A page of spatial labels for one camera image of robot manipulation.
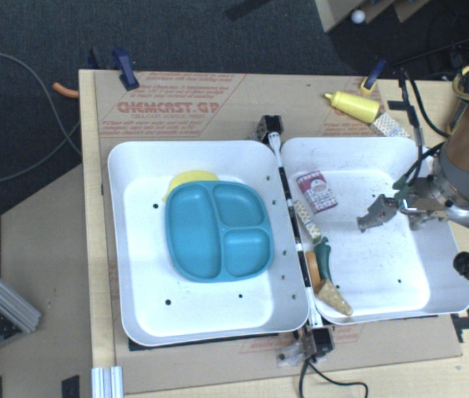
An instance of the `blue divided plate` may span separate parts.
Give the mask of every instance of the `blue divided plate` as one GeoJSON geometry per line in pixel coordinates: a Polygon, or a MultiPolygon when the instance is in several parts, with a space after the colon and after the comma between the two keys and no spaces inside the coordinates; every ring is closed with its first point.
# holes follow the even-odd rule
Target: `blue divided plate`
{"type": "Polygon", "coordinates": [[[168,249],[188,279],[224,282],[263,273],[273,258],[268,213],[251,187],[188,182],[167,198],[168,249]]]}

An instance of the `plastic tray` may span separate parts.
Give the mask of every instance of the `plastic tray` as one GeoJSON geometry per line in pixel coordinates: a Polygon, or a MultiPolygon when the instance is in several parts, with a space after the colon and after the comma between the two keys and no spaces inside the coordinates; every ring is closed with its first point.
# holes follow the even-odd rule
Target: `plastic tray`
{"type": "Polygon", "coordinates": [[[188,182],[167,199],[172,262],[188,279],[222,282],[262,274],[273,258],[268,212],[251,187],[188,182]]]}
{"type": "Polygon", "coordinates": [[[306,322],[295,238],[268,147],[249,140],[127,142],[112,150],[108,170],[122,322],[130,339],[156,347],[290,332],[306,322]],[[190,170],[251,187],[262,199],[273,232],[273,260],[262,273],[206,283],[188,279],[174,265],[163,197],[172,179],[190,170]]]}
{"type": "MultiPolygon", "coordinates": [[[[403,214],[361,233],[363,216],[416,158],[406,138],[293,138],[282,149],[293,200],[296,180],[324,174],[337,205],[314,216],[329,240],[333,283],[354,310],[347,317],[322,305],[334,324],[459,313],[469,306],[469,282],[452,268],[457,246],[446,222],[411,231],[403,214]]],[[[297,329],[308,299],[277,161],[254,141],[128,142],[109,155],[123,326],[139,344],[159,346],[297,329]],[[253,188],[273,232],[273,261],[260,275],[229,282],[196,282],[170,257],[163,197],[189,170],[253,188]]],[[[428,173],[424,164],[422,174],[428,173]]],[[[305,250],[311,238],[302,231],[305,250]]]]}
{"type": "MultiPolygon", "coordinates": [[[[337,200],[313,220],[329,240],[329,268],[354,313],[347,317],[323,304],[324,318],[334,324],[460,313],[469,306],[469,282],[453,269],[458,253],[447,222],[429,221],[411,231],[407,216],[361,233],[357,216],[375,198],[394,195],[393,183],[417,157],[407,138],[293,138],[282,149],[293,200],[305,196],[296,180],[310,172],[324,174],[337,200]]],[[[423,164],[421,176],[429,173],[423,164]]],[[[302,231],[305,250],[312,240],[302,231]]]]}

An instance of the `yellow bottle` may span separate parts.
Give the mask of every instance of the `yellow bottle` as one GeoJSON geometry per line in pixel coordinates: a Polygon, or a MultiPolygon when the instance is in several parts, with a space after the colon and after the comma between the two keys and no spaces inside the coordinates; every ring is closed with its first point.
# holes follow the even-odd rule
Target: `yellow bottle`
{"type": "Polygon", "coordinates": [[[337,91],[336,93],[326,93],[325,97],[331,101],[331,106],[353,116],[367,124],[372,123],[378,111],[380,103],[366,97],[351,95],[345,91],[337,91]]]}

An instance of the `gray carpet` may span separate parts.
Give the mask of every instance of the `gray carpet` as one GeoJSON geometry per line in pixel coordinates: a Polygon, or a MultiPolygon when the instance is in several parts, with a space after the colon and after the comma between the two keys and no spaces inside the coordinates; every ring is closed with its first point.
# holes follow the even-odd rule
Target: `gray carpet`
{"type": "MultiPolygon", "coordinates": [[[[396,61],[468,37],[469,0],[433,0],[405,23],[390,8],[369,25],[347,20],[328,34],[314,0],[0,0],[0,52],[27,63],[48,89],[54,81],[76,88],[93,46],[108,63],[123,46],[136,70],[365,75],[378,57],[396,61]]],[[[469,46],[452,56],[459,59],[445,51],[407,68],[415,79],[441,78],[469,60],[469,46]]],[[[77,102],[51,96],[71,129],[77,102]]],[[[0,179],[62,140],[37,81],[0,58],[0,179]]],[[[78,133],[73,140],[79,146],[78,133]]],[[[0,182],[0,214],[79,163],[65,145],[37,169],[0,182]]]]}

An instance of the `black wire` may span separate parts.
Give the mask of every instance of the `black wire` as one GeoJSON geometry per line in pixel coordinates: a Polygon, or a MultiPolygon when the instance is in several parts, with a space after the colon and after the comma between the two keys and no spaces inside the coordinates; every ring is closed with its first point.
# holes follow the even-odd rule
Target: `black wire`
{"type": "Polygon", "coordinates": [[[454,70],[440,70],[439,72],[432,72],[431,74],[421,77],[421,80],[442,80],[442,81],[452,81],[453,78],[457,75],[457,72],[454,70]]]}
{"type": "Polygon", "coordinates": [[[441,2],[442,5],[454,16],[457,15],[457,16],[463,17],[463,18],[465,18],[469,21],[469,13],[464,13],[464,12],[461,12],[461,11],[458,11],[458,10],[454,9],[446,0],[438,0],[438,1],[441,2]]]}
{"type": "Polygon", "coordinates": [[[65,127],[63,126],[63,123],[61,122],[61,119],[60,119],[60,116],[58,115],[58,111],[56,109],[56,106],[54,105],[54,102],[51,98],[51,95],[49,94],[48,90],[46,89],[45,87],[45,84],[43,83],[43,80],[41,79],[41,77],[29,66],[27,65],[25,62],[17,59],[16,57],[14,56],[10,56],[10,55],[7,55],[7,54],[4,54],[4,53],[0,53],[0,58],[2,59],[8,59],[9,61],[12,61],[12,62],[15,62],[17,63],[18,65],[22,66],[25,70],[27,70],[35,79],[36,81],[38,82],[38,84],[41,86],[41,88],[43,89],[43,92],[45,93],[45,96],[51,106],[51,110],[52,110],[52,113],[54,114],[55,118],[56,118],[56,122],[58,123],[58,125],[60,126],[60,129],[61,129],[61,132],[63,133],[63,135],[65,136],[65,139],[60,143],[58,144],[52,151],[50,151],[45,157],[43,157],[42,159],[40,159],[38,162],[32,164],[30,167],[27,167],[25,169],[22,169],[21,171],[19,172],[15,172],[9,176],[6,176],[6,177],[2,177],[0,178],[0,182],[6,182],[6,181],[9,181],[9,180],[12,180],[13,178],[17,178],[17,177],[20,177],[21,175],[24,175],[26,174],[27,172],[30,172],[32,171],[33,169],[39,167],[40,165],[42,165],[43,163],[45,163],[46,161],[48,161],[52,156],[54,156],[61,148],[63,148],[67,143],[75,150],[76,153],[78,153],[80,156],[82,156],[82,153],[81,151],[78,149],[78,147],[74,144],[74,142],[72,141],[72,134],[78,129],[78,127],[80,126],[80,121],[78,121],[76,123],[76,125],[72,128],[72,130],[70,132],[67,132],[65,130],[65,127]]]}
{"type": "MultiPolygon", "coordinates": [[[[439,144],[436,144],[432,148],[430,148],[428,151],[424,152],[422,154],[422,160],[426,159],[428,156],[433,156],[435,153],[437,153],[441,147],[445,144],[445,142],[441,142],[439,144]]],[[[409,170],[404,174],[406,177],[409,177],[415,167],[417,166],[418,161],[415,161],[411,167],[409,167],[409,170]]]]}
{"type": "MultiPolygon", "coordinates": [[[[433,15],[432,21],[430,22],[430,24],[428,26],[428,30],[426,32],[426,52],[427,53],[434,49],[434,47],[432,45],[432,43],[433,43],[433,39],[432,39],[433,38],[433,33],[435,31],[438,31],[438,29],[435,28],[435,25],[438,23],[439,19],[446,16],[447,14],[448,14],[447,11],[442,10],[441,12],[437,12],[437,13],[435,13],[435,15],[433,15]]],[[[428,69],[429,69],[430,72],[438,70],[437,68],[433,69],[433,56],[434,55],[435,54],[426,56],[426,63],[428,65],[428,69]]]]}
{"type": "Polygon", "coordinates": [[[322,377],[323,379],[325,379],[326,381],[328,381],[329,383],[331,383],[333,385],[337,385],[337,386],[363,386],[365,388],[364,398],[367,398],[369,396],[369,387],[363,381],[352,381],[352,382],[333,381],[330,377],[325,376],[323,373],[321,373],[319,370],[317,370],[316,366],[314,366],[310,362],[310,359],[307,358],[304,361],[304,363],[302,364],[301,375],[299,377],[299,396],[300,396],[300,398],[304,398],[304,394],[302,393],[302,383],[304,381],[304,376],[307,374],[308,367],[313,369],[315,373],[317,373],[320,377],[322,377]]]}
{"type": "Polygon", "coordinates": [[[423,115],[423,118],[426,121],[426,124],[428,124],[428,126],[433,131],[435,131],[435,133],[439,134],[440,136],[443,136],[443,137],[447,138],[449,135],[447,133],[445,133],[444,131],[440,130],[439,128],[437,128],[437,126],[428,117],[428,114],[426,113],[426,109],[424,108],[423,98],[421,97],[420,92],[418,91],[417,83],[415,82],[415,80],[413,78],[411,78],[411,76],[409,75],[409,73],[406,70],[404,70],[404,74],[406,75],[406,78],[408,79],[409,83],[411,84],[411,88],[413,89],[413,93],[415,94],[415,99],[417,99],[418,108],[420,109],[420,113],[423,115]]]}
{"type": "Polygon", "coordinates": [[[43,89],[43,93],[45,93],[45,97],[49,102],[49,105],[51,106],[52,113],[54,114],[54,117],[56,119],[56,122],[60,126],[60,130],[63,133],[65,140],[69,142],[70,146],[75,150],[76,153],[81,157],[82,152],[80,149],[75,145],[75,143],[72,141],[71,133],[67,133],[65,130],[65,127],[63,126],[63,123],[61,122],[60,116],[58,115],[58,110],[56,109],[56,106],[54,105],[54,101],[51,98],[51,95],[49,94],[48,90],[46,89],[45,83],[43,83],[43,80],[40,78],[40,76],[25,62],[17,59],[14,56],[7,55],[5,53],[0,53],[0,58],[1,59],[8,59],[9,61],[17,63],[19,66],[22,66],[25,70],[30,72],[30,74],[36,79],[36,81],[39,83],[41,88],[43,89]]]}
{"type": "Polygon", "coordinates": [[[412,186],[418,178],[421,165],[423,163],[423,146],[421,144],[422,138],[418,137],[420,134],[420,123],[414,107],[409,103],[408,87],[406,86],[406,79],[409,79],[409,74],[404,68],[400,68],[399,87],[402,90],[402,101],[404,102],[406,113],[408,114],[408,121],[413,127],[415,134],[415,142],[417,143],[417,161],[415,162],[415,173],[413,178],[408,182],[408,186],[412,186]]]}
{"type": "MultiPolygon", "coordinates": [[[[80,121],[78,121],[76,125],[73,127],[73,129],[70,131],[70,135],[73,134],[73,132],[76,131],[79,126],[80,126],[80,121]]],[[[14,178],[20,177],[26,174],[27,172],[30,172],[33,169],[39,167],[40,165],[48,161],[50,158],[52,158],[56,154],[56,152],[58,152],[58,150],[63,148],[66,144],[67,144],[67,139],[65,138],[60,144],[58,144],[51,152],[49,152],[45,157],[40,159],[38,162],[32,164],[30,167],[22,169],[19,172],[15,172],[14,174],[11,174],[9,176],[0,178],[0,182],[7,182],[9,180],[13,180],[14,178]]]]}

